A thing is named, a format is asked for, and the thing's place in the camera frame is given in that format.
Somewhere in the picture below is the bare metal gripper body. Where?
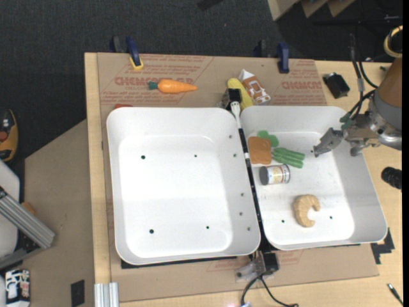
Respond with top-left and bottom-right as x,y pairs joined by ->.
343,106 -> 403,150

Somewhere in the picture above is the white plastic tray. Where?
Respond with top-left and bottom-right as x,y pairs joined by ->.
105,106 -> 262,265
239,105 -> 389,251

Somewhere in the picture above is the green toy vegetable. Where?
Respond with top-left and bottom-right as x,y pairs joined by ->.
256,130 -> 305,169

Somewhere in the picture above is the black rectangular box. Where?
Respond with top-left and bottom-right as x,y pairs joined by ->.
322,72 -> 351,100

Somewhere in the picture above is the small white can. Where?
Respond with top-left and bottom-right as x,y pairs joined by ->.
258,163 -> 291,186

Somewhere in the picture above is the brown toast slice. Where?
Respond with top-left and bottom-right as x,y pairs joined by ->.
247,136 -> 273,166

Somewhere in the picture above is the beige croissant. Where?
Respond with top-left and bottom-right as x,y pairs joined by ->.
292,194 -> 321,228

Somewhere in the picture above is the white and brown carton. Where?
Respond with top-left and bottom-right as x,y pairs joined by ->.
238,68 -> 272,106

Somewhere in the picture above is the yellow corn cob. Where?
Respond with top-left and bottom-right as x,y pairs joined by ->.
227,77 -> 254,110

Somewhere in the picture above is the brown cardboard board red print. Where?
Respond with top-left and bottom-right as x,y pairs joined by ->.
96,52 -> 380,303

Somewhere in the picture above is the orange carrot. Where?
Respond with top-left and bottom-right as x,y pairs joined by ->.
148,79 -> 199,94

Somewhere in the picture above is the black and white carton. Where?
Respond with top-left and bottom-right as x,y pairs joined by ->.
4,268 -> 31,307

